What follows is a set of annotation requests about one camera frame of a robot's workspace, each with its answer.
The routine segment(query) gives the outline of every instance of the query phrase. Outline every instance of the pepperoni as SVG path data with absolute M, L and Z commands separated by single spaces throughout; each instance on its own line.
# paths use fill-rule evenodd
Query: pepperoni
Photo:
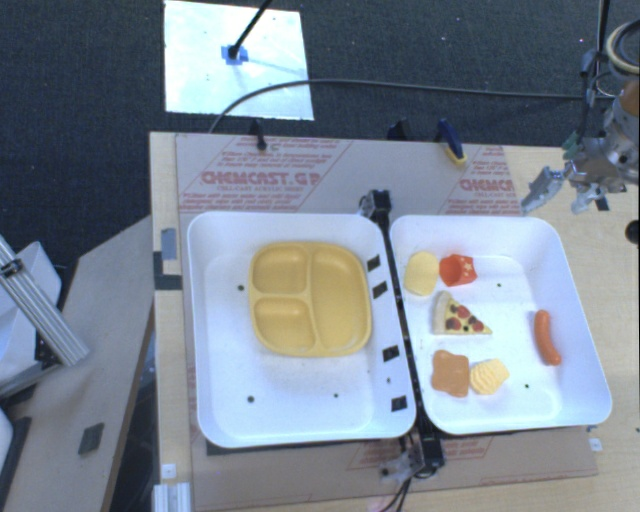
M 471 315 L 471 312 L 464 306 L 458 306 L 458 318 L 467 318 Z
M 460 324 L 460 320 L 458 320 L 457 318 L 449 318 L 445 322 L 445 327 L 450 331 L 458 331 L 460 330 L 460 327 L 462 327 L 462 325 Z

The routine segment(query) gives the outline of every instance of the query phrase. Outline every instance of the yellow plate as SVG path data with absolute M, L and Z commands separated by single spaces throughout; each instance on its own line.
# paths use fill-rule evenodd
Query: yellow plate
M 290 356 L 356 352 L 371 335 L 364 269 L 343 247 L 282 242 L 260 249 L 249 270 L 251 322 L 267 348 Z

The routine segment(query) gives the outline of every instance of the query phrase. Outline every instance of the black rod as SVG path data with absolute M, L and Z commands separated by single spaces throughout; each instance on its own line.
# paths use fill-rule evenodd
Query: black rod
M 249 32 L 251 32 L 251 29 L 253 29 L 255 24 L 258 23 L 258 20 L 264 14 L 264 11 L 267 10 L 267 7 L 269 7 L 269 4 L 271 4 L 271 2 L 273 2 L 273 0 L 265 0 L 264 2 L 262 2 L 262 5 L 258 9 L 258 12 L 253 17 L 251 22 L 247 25 L 247 28 L 244 29 L 244 32 L 242 33 L 242 35 L 240 35 L 240 37 L 236 41 L 236 44 L 234 44 L 231 48 L 229 48 L 230 59 L 236 59 L 238 57 L 240 46 L 242 46 L 243 41 L 247 38 L 247 36 L 249 35 Z

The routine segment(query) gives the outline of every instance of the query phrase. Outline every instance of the sausage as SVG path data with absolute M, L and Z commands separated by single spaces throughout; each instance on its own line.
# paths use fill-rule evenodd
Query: sausage
M 549 312 L 541 309 L 536 312 L 533 321 L 536 344 L 544 362 L 552 366 L 558 366 L 562 362 L 562 356 L 558 354 L 549 334 Z

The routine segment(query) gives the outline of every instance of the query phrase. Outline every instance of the white tray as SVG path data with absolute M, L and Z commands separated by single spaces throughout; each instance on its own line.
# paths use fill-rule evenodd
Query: white tray
M 438 280 L 429 297 L 403 290 L 422 397 L 429 418 L 451 434 L 589 425 L 604 421 L 611 395 L 555 230 L 522 217 L 406 216 L 391 228 L 400 281 L 410 256 L 474 258 L 478 278 L 447 288 Z M 447 289 L 492 328 L 491 335 L 434 335 L 433 300 Z M 563 357 L 543 364 L 533 337 L 538 309 L 551 314 L 551 335 Z M 431 387 L 438 349 L 465 355 L 470 364 L 497 357 L 511 377 L 495 395 L 472 390 L 454 398 Z
M 249 265 L 258 249 L 283 241 L 341 245 L 365 270 L 367 261 L 380 258 L 381 265 L 366 273 L 369 291 L 383 282 L 388 290 L 376 299 L 371 293 L 373 328 L 364 348 L 344 357 L 298 358 L 258 341 L 249 310 Z M 211 442 L 237 448 L 379 439 L 411 428 L 415 401 L 375 224 L 357 215 L 208 212 L 190 223 L 186 243 L 198 422 Z M 398 355 L 385 362 L 389 347 L 397 347 Z

